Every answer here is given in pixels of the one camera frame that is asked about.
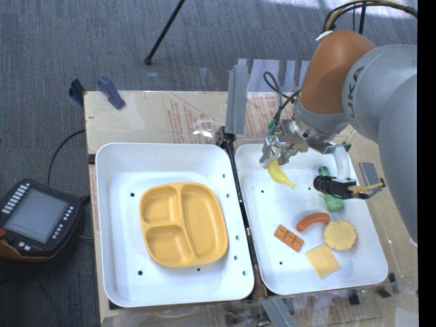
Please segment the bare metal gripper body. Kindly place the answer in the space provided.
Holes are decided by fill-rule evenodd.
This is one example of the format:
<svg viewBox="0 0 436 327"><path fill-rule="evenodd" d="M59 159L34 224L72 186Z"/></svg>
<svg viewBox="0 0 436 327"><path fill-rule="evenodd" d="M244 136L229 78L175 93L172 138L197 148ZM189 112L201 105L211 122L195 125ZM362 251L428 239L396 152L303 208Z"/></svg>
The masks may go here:
<svg viewBox="0 0 436 327"><path fill-rule="evenodd" d="M333 138L330 134L324 134L319 130L299 126L298 122L292 119L280 120L272 135L272 150L275 154L297 154L313 149L321 154L333 154L342 147L345 152L351 148L349 140L341 144L329 140Z"/></svg>

